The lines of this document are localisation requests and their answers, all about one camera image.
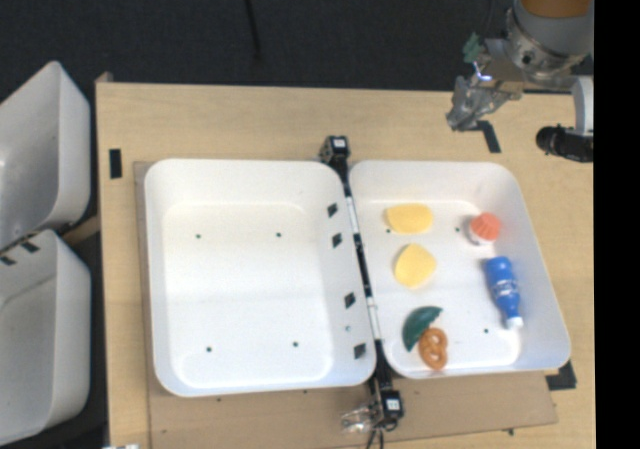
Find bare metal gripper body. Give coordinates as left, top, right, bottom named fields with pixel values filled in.
left=477, top=30, right=587, bottom=99

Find yellow potato chip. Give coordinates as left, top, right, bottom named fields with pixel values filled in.
left=384, top=203, right=434, bottom=235
left=393, top=242, right=438, bottom=290

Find thin black and white rod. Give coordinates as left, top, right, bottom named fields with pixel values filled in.
left=331, top=156, right=396, bottom=391

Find white plastic tray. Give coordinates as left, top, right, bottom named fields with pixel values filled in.
left=347, top=159, right=573, bottom=381
left=143, top=157, right=378, bottom=398

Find blue bottle with white cap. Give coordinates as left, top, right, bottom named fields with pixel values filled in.
left=482, top=256, right=525, bottom=330

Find green leaf-shaped wedge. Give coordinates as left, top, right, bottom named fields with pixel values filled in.
left=401, top=305, right=445, bottom=353

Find orange pretzel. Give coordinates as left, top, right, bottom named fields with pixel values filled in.
left=417, top=327, right=449, bottom=371

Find white plastic bin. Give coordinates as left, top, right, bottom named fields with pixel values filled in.
left=0, top=228, right=93, bottom=447
left=0, top=60, right=92, bottom=249

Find black cylinder on white bracket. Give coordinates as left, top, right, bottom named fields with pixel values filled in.
left=535, top=75, right=596, bottom=164

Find black block with thin wires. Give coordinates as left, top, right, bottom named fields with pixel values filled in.
left=370, top=388, right=405, bottom=424
left=318, top=134, right=352, bottom=164

